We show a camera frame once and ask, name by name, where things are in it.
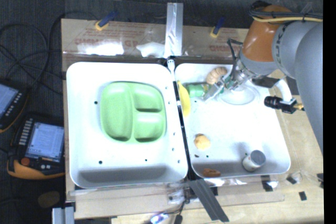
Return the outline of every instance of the green divided plate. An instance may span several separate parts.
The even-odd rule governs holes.
[[[166,131],[163,97],[148,84],[113,82],[103,89],[100,120],[103,131],[115,140],[155,141]]]

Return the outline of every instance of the can lid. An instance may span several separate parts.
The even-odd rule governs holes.
[[[255,150],[251,152],[251,161],[256,165],[263,165],[266,162],[266,156],[262,151]]]

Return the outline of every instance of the brown object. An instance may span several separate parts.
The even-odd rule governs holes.
[[[289,9],[269,5],[262,9],[264,12],[291,12]],[[246,58],[257,62],[273,62],[272,41],[276,30],[282,22],[271,24],[267,22],[253,21],[243,43],[243,54]]]
[[[199,150],[205,150],[211,146],[210,140],[204,134],[198,134],[194,144]]]
[[[210,169],[210,168],[204,168],[202,174],[204,177],[218,177],[220,176],[220,171],[217,171],[215,169]]]
[[[216,67],[206,76],[206,83],[209,85],[215,84],[219,78],[227,73],[225,67]]]

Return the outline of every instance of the yellow cable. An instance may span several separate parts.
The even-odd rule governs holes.
[[[312,22],[323,22],[323,19],[311,18],[311,17],[283,17],[283,18],[271,18],[271,19],[260,19],[257,17],[252,17],[254,20],[262,23],[274,23],[274,22],[283,22],[285,20],[308,20]]]

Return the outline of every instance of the blue clamp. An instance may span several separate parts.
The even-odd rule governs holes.
[[[113,20],[117,15],[117,12],[110,12],[102,20],[96,22],[95,26],[98,31],[102,31],[109,25],[109,21]]]
[[[218,20],[218,23],[215,27],[212,28],[211,30],[211,33],[210,33],[210,36],[212,37],[217,37],[218,34],[219,34],[219,30],[220,28],[222,27],[223,23],[224,23],[224,20],[225,18],[224,17],[221,17],[219,20]]]

